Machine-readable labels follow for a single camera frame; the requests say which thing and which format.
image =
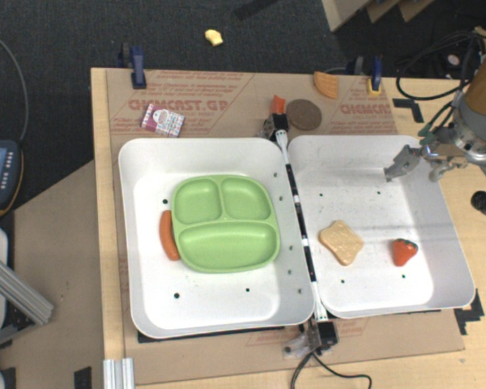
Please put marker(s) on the red strawberry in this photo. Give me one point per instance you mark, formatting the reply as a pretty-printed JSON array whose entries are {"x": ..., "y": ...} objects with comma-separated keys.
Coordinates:
[{"x": 403, "y": 253}]

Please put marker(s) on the orange waffle piece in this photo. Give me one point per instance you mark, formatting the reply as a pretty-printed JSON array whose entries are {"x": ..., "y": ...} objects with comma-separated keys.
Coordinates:
[{"x": 326, "y": 84}]

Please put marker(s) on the orange sausage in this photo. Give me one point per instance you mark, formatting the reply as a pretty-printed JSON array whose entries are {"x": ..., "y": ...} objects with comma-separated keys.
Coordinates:
[{"x": 168, "y": 237}]

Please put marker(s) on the white plastic tray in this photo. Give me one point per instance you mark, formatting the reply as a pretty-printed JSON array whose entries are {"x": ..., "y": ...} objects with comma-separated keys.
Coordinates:
[
  {"x": 210, "y": 302},
  {"x": 360, "y": 168}
]

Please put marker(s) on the yellow toy food piece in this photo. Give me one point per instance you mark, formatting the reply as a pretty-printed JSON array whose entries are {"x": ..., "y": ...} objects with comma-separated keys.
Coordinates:
[{"x": 214, "y": 37}]

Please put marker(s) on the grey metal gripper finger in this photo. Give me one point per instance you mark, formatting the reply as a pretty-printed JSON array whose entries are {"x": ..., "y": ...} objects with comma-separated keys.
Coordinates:
[
  {"x": 402, "y": 163},
  {"x": 436, "y": 172}
]

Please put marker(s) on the brown cardboard board red print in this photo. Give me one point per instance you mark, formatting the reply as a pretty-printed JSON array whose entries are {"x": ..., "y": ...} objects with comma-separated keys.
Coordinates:
[{"x": 210, "y": 103}]

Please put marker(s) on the pink and white carton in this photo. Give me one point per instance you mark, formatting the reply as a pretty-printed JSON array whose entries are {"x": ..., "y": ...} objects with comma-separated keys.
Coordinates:
[{"x": 162, "y": 120}]

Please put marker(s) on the tan bread slice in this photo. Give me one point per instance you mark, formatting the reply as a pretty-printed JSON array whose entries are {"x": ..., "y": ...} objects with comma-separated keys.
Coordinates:
[{"x": 342, "y": 242}]

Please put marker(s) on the brown round biscuit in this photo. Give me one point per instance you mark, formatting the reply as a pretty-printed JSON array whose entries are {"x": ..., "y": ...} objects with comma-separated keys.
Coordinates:
[{"x": 304, "y": 114}]

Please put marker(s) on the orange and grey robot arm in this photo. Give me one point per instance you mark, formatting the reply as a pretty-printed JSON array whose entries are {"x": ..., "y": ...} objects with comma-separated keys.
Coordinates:
[{"x": 481, "y": 95}]

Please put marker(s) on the green divided plate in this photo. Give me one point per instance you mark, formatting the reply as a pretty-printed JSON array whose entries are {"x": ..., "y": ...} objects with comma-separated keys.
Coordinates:
[{"x": 227, "y": 241}]

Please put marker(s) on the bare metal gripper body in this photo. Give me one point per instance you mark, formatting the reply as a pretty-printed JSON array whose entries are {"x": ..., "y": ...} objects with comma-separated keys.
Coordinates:
[{"x": 471, "y": 151}]

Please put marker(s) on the thin black and white rod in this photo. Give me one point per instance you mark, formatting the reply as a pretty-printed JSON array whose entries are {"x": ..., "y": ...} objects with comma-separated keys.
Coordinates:
[{"x": 295, "y": 195}]

